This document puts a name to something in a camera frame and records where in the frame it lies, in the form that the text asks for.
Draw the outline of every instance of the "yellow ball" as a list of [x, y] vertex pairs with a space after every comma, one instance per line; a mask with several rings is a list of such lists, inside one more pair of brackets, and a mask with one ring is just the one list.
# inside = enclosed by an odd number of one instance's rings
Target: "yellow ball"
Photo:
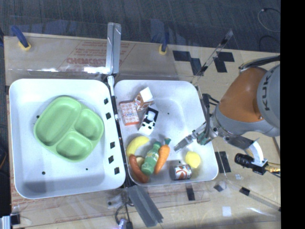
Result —
[[196, 152], [188, 151], [185, 156], [185, 161], [192, 168], [197, 168], [200, 165], [201, 159], [199, 154], [197, 154]]

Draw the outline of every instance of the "tin can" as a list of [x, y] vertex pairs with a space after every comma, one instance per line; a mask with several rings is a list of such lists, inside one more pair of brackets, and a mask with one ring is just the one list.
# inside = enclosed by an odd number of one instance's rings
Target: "tin can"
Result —
[[186, 180], [192, 176], [192, 168], [188, 164], [171, 166], [169, 172], [172, 180]]

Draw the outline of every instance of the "green bottle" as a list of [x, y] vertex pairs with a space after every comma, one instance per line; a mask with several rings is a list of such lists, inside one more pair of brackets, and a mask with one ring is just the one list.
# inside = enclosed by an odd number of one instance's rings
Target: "green bottle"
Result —
[[154, 171], [154, 167], [159, 158], [159, 149], [161, 147], [160, 142], [155, 142], [152, 149], [147, 152], [144, 163], [141, 166], [141, 171], [146, 175], [151, 175]]

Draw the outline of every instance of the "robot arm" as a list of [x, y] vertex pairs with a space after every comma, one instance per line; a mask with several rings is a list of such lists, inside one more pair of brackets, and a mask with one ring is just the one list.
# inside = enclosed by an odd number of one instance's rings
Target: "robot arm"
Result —
[[[175, 151], [193, 142], [205, 145], [217, 136], [251, 154], [251, 168], [263, 174], [267, 166], [257, 142], [243, 137], [246, 132], [260, 132], [267, 136], [280, 135], [280, 65], [267, 71], [259, 66], [279, 61], [280, 56], [247, 62], [239, 67], [240, 74], [209, 113], [209, 95], [203, 94], [206, 122], [175, 146]], [[245, 157], [235, 161], [243, 165]]]

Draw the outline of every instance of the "toy sausage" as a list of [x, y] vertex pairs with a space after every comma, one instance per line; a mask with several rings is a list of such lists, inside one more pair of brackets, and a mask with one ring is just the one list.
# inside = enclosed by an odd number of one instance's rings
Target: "toy sausage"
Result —
[[142, 183], [147, 183], [149, 180], [149, 176], [145, 175], [138, 166], [137, 158], [135, 155], [131, 154], [129, 156], [129, 164], [132, 168], [132, 171], [134, 175], [137, 177], [137, 179]]

